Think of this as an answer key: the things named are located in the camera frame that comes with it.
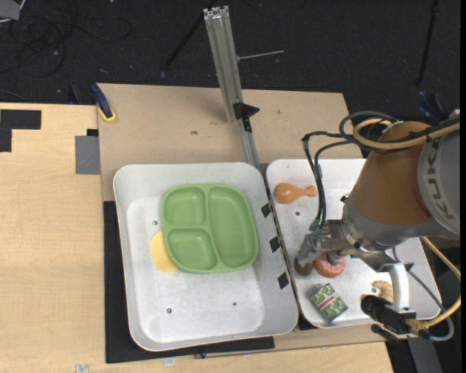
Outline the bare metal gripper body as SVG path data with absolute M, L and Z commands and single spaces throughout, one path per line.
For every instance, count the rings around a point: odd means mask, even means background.
M 343 220 L 328 220 L 321 224 L 313 221 L 308 229 L 307 241 L 315 248 L 315 259 L 323 253 L 339 252 L 342 256 L 369 260 L 381 253 L 367 244 L 367 239 L 359 233 L 355 234 L 346 227 Z

